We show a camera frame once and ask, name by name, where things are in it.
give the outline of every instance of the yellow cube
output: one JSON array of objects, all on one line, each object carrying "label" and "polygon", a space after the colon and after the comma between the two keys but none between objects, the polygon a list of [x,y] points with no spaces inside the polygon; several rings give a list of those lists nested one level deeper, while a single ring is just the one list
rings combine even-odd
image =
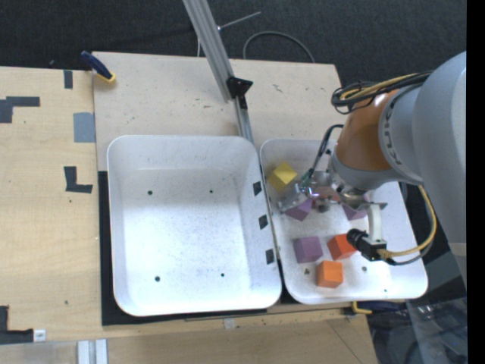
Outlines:
[{"label": "yellow cube", "polygon": [[274,187],[274,189],[281,193],[283,189],[296,178],[298,174],[293,170],[288,163],[282,162],[278,167],[274,169],[271,175],[268,177],[268,183]]}]

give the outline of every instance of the purple cube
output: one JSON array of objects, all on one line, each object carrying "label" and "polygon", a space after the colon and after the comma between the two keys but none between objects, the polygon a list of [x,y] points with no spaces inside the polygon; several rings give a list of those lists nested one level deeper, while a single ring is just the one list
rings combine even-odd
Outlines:
[{"label": "purple cube", "polygon": [[347,220],[349,221],[358,220],[360,218],[364,218],[367,215],[367,212],[365,211],[365,209],[354,210],[344,204],[342,204],[342,207],[343,207],[343,211],[346,213]]},{"label": "purple cube", "polygon": [[314,262],[324,254],[320,240],[316,236],[298,239],[293,243],[293,249],[298,263]]},{"label": "purple cube", "polygon": [[313,199],[308,198],[300,205],[295,206],[294,208],[288,209],[285,212],[285,214],[288,215],[289,217],[296,218],[299,221],[303,221],[306,219],[306,216],[311,211],[311,204],[313,204]]}]

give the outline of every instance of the orange cube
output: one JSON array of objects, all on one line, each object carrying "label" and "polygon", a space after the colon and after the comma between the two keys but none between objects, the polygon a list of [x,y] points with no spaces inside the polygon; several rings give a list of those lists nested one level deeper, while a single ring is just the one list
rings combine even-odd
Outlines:
[{"label": "orange cube", "polygon": [[347,241],[347,234],[337,234],[327,243],[333,260],[346,259],[357,251]]},{"label": "orange cube", "polygon": [[324,260],[317,266],[317,286],[335,288],[340,286],[342,282],[342,263]]}]

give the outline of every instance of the black tape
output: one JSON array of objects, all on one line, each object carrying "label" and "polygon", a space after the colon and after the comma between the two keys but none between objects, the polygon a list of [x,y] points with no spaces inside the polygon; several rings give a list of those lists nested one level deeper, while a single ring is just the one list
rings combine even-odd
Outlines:
[{"label": "black tape", "polygon": [[0,345],[33,342],[33,329],[25,331],[7,330],[8,306],[0,306]]},{"label": "black tape", "polygon": [[6,97],[0,100],[0,123],[10,124],[14,106],[40,106],[40,97]]},{"label": "black tape", "polygon": [[268,225],[268,217],[266,215],[262,215],[259,218],[259,229],[264,229]]},{"label": "black tape", "polygon": [[263,190],[263,186],[261,185],[261,182],[258,181],[252,184],[252,189],[255,192],[255,196],[257,196]]},{"label": "black tape", "polygon": [[73,72],[64,70],[64,88],[73,89]]},{"label": "black tape", "polygon": [[77,169],[74,166],[64,166],[64,173],[66,175],[66,191],[75,193],[91,193],[92,185],[78,185],[77,184]]},{"label": "black tape", "polygon": [[274,263],[274,251],[272,249],[268,249],[266,251],[266,264]]},{"label": "black tape", "polygon": [[6,100],[12,106],[40,106],[40,97],[7,97]]}]

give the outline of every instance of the white tray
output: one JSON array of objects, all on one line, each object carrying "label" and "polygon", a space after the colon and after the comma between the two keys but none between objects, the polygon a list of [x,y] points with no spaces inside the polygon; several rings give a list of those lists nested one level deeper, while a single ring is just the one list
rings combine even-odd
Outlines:
[{"label": "white tray", "polygon": [[250,142],[122,136],[107,157],[114,296],[123,311],[263,309],[278,300],[281,280],[271,226],[260,228],[268,208],[264,191],[253,187],[261,172]]},{"label": "white tray", "polygon": [[[299,177],[312,165],[318,151],[317,140],[268,140],[261,147],[261,164],[265,176],[283,161],[287,162]],[[329,142],[332,149],[334,142]],[[325,169],[328,155],[319,164]],[[344,281],[337,288],[318,287],[315,283],[315,268],[322,260],[332,260],[327,242],[335,235],[346,233],[351,228],[368,229],[368,220],[349,221],[342,206],[334,205],[329,212],[317,213],[314,209],[304,221],[298,221],[277,209],[279,194],[271,185],[267,186],[271,218],[278,251],[283,266],[283,278],[289,293],[305,304],[338,303],[353,300],[392,300],[420,297],[427,289],[427,275],[421,260],[409,265],[389,266],[384,262],[369,262],[360,253],[344,259]],[[388,249],[404,250],[416,246],[408,214],[402,200],[399,185],[388,183],[375,190],[373,201],[387,202],[382,211],[383,236]],[[312,263],[299,264],[293,250],[293,242],[300,237],[318,236],[324,255]],[[397,261],[416,256],[396,258]]]}]

